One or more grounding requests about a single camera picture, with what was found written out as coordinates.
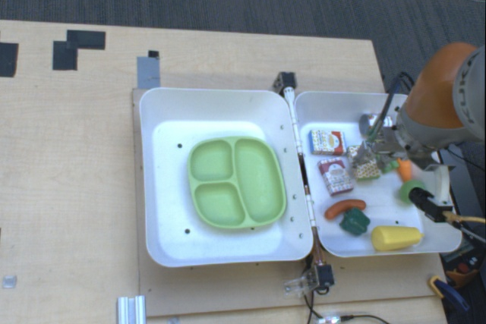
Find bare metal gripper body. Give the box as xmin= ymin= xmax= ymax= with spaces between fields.
xmin=372 ymin=124 xmax=414 ymax=165

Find yellow patterned carton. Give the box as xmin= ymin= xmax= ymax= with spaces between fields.
xmin=346 ymin=144 xmax=382 ymax=182

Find orange carrot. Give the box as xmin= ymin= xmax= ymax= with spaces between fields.
xmin=381 ymin=158 xmax=414 ymax=183

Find silver can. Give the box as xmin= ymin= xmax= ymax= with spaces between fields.
xmin=358 ymin=112 xmax=394 ymax=138

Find red and white carton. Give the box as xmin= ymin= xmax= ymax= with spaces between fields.
xmin=317 ymin=158 xmax=355 ymax=197

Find light green round toy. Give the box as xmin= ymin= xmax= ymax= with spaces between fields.
xmin=398 ymin=179 xmax=427 ymax=207

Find blue and red carton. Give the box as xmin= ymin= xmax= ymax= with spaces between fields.
xmin=308 ymin=129 xmax=348 ymax=157

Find white plastic tray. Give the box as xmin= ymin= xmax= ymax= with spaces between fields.
xmin=293 ymin=90 xmax=464 ymax=259
xmin=138 ymin=87 xmax=315 ymax=269

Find orange sausage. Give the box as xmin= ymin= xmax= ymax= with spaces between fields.
xmin=323 ymin=199 xmax=368 ymax=222

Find dark green pepper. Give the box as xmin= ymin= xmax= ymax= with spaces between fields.
xmin=338 ymin=207 xmax=371 ymax=238

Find thin black and white rod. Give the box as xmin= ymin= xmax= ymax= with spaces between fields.
xmin=283 ymin=86 xmax=324 ymax=272

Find yellow squeeze bottle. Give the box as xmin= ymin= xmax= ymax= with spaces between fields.
xmin=371 ymin=225 xmax=424 ymax=253

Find green divided plate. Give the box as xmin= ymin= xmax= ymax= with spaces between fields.
xmin=186 ymin=136 xmax=288 ymax=230

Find black cylinder on white bracket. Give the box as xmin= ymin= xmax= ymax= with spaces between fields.
xmin=408 ymin=163 xmax=456 ymax=224

